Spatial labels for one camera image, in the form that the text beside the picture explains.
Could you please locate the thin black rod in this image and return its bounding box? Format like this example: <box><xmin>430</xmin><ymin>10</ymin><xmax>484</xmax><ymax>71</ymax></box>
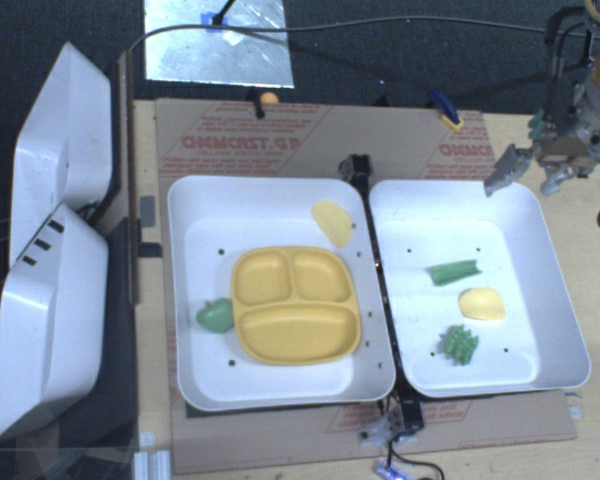
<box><xmin>357</xmin><ymin>177</ymin><xmax>414</xmax><ymax>405</ymax></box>

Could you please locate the pale yellow oval toy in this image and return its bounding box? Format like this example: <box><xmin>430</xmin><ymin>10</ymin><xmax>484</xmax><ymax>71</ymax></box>
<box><xmin>457</xmin><ymin>286</ymin><xmax>508</xmax><ymax>322</ymax></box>
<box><xmin>310</xmin><ymin>199</ymin><xmax>354</xmax><ymax>250</ymax></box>

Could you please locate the brown cardboard board red print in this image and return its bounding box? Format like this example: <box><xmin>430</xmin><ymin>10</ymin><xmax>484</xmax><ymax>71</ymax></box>
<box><xmin>154</xmin><ymin>98</ymin><xmax>579</xmax><ymax>476</ymax></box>

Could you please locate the green toy pepper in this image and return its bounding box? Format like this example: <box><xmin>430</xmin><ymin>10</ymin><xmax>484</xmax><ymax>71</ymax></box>
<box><xmin>195</xmin><ymin>297</ymin><xmax>237</xmax><ymax>335</ymax></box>

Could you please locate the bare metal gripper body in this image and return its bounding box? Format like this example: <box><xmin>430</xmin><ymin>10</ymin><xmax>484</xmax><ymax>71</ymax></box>
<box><xmin>531</xmin><ymin>111</ymin><xmax>600</xmax><ymax>170</ymax></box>

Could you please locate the yellow divided plate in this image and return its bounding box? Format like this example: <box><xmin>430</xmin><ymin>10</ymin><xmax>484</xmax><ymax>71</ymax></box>
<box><xmin>229</xmin><ymin>245</ymin><xmax>363</xmax><ymax>368</ymax></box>

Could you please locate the white plastic tray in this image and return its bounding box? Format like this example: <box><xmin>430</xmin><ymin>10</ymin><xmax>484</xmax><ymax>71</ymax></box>
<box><xmin>166</xmin><ymin>174</ymin><xmax>398</xmax><ymax>414</ymax></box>
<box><xmin>368</xmin><ymin>178</ymin><xmax>593</xmax><ymax>400</ymax></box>

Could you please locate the green toy celery stalk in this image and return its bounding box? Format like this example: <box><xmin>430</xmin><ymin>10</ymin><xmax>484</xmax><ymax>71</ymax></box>
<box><xmin>427</xmin><ymin>259</ymin><xmax>483</xmax><ymax>288</ymax></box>

